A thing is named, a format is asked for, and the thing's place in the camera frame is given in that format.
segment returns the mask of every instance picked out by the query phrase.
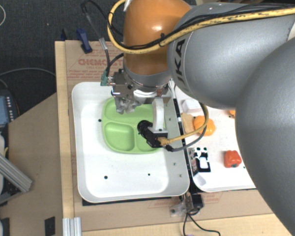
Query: green plate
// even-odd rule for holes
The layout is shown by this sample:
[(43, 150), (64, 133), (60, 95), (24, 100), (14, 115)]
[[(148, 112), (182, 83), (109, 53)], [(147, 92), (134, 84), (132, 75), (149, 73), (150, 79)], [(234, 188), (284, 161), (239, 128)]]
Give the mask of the green plate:
[(116, 112), (114, 98), (106, 101), (103, 109), (102, 127), (105, 143), (113, 150), (122, 153), (142, 154), (156, 152), (147, 144), (138, 132), (137, 125), (142, 120), (153, 122), (153, 108), (151, 104), (144, 104), (135, 108), (130, 114)]

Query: blue clamp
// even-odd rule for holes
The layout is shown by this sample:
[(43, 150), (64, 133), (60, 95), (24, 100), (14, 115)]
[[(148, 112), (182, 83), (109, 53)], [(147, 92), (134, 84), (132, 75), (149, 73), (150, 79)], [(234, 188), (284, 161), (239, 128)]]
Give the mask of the blue clamp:
[(84, 53), (91, 53), (93, 49), (89, 45), (89, 40), (86, 31), (83, 28), (77, 29), (77, 37), (80, 41), (82, 41), (82, 49)]

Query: yellow cable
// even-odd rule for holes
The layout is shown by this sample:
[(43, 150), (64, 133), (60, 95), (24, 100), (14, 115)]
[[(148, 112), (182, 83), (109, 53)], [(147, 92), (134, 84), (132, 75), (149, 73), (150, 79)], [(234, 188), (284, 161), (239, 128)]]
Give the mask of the yellow cable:
[[(112, 24), (114, 12), (121, 4), (123, 4), (125, 2), (126, 2), (126, 0), (119, 0), (117, 3), (115, 3), (113, 8), (111, 9), (110, 14), (108, 16), (108, 22), (110, 25)], [(201, 29), (204, 27), (214, 26), (214, 25), (223, 24), (223, 23), (248, 21), (248, 20), (253, 20), (253, 19), (287, 16), (287, 15), (292, 15), (292, 14), (295, 14), (295, 7), (294, 8), (287, 8), (287, 9), (285, 8), (285, 9), (280, 9), (280, 10), (264, 11), (264, 12), (245, 13), (245, 14), (234, 15), (234, 16), (225, 16), (225, 17), (223, 16), (223, 17), (219, 17), (219, 18), (209, 19), (209, 20), (206, 20), (206, 21), (203, 21), (200, 23), (196, 23), (196, 24), (189, 26), (185, 29), (182, 29), (181, 31), (175, 33), (174, 35), (161, 41), (159, 44), (155, 44), (154, 46), (151, 46), (151, 47), (148, 47), (145, 49), (140, 49), (140, 50), (131, 50), (131, 49), (127, 49), (127, 48), (119, 45), (115, 41), (109, 27), (107, 27), (107, 30), (108, 30), (108, 36), (109, 36), (110, 41), (119, 50), (123, 51), (124, 53), (128, 53), (128, 54), (143, 54), (143, 53), (155, 51), (155, 50), (161, 48), (162, 46), (168, 45), (172, 41), (178, 39), (179, 37), (181, 37), (185, 34), (188, 34), (194, 30), (198, 30), (198, 29)]]
[(181, 136), (177, 136), (175, 138), (167, 139), (165, 137), (159, 137), (158, 141), (161, 143), (161, 146), (171, 144), (171, 143), (173, 143), (175, 141), (185, 139), (186, 137), (189, 137), (189, 136), (192, 136), (192, 135), (195, 135), (195, 134), (201, 132), (205, 128), (205, 126), (207, 125), (207, 122), (208, 122), (208, 110), (207, 110), (206, 105), (203, 105), (203, 109), (204, 109), (204, 114), (205, 114), (205, 122), (203, 123), (203, 125), (200, 128), (198, 128), (198, 129), (196, 129), (196, 130), (194, 130), (194, 131), (192, 131), (190, 133), (187, 133), (187, 134), (184, 134), (184, 135), (181, 135)]

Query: black carpet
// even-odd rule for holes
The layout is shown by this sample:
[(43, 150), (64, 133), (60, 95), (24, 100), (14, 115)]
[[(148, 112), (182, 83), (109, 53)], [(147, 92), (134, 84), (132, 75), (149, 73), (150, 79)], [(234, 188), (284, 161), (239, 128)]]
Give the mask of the black carpet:
[[(6, 20), (0, 27), (0, 73), (25, 67), (44, 68), (55, 72), (54, 42), (65, 29), (68, 39), (76, 39), (76, 29), (84, 28), (90, 40), (96, 35), (82, 15), (80, 4), (85, 0), (0, 0)], [(118, 0), (93, 0), (108, 12)], [(195, 0), (184, 0), (195, 5)], [(290, 2), (295, 0), (270, 0)], [(108, 40), (106, 24), (101, 14), (88, 5), (100, 33)], [(0, 21), (3, 12), (0, 9)], [(114, 24), (122, 30), (122, 15)], [(20, 71), (0, 76), (8, 85), (23, 114), (56, 92), (55, 78), (40, 71)]]

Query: robotic arm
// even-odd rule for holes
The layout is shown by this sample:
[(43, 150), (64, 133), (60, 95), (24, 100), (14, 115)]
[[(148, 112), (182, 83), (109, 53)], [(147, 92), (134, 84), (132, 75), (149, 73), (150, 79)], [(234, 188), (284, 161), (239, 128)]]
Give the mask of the robotic arm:
[[(120, 43), (111, 23), (124, 2), (128, 5)], [(208, 3), (191, 8), (182, 0), (121, 0), (109, 15), (108, 30), (110, 40), (125, 53), (123, 71), (110, 81), (117, 111), (129, 113), (165, 99), (170, 78), (205, 105), (235, 109), (246, 168), (293, 235), (294, 24), (295, 5), (290, 4)]]

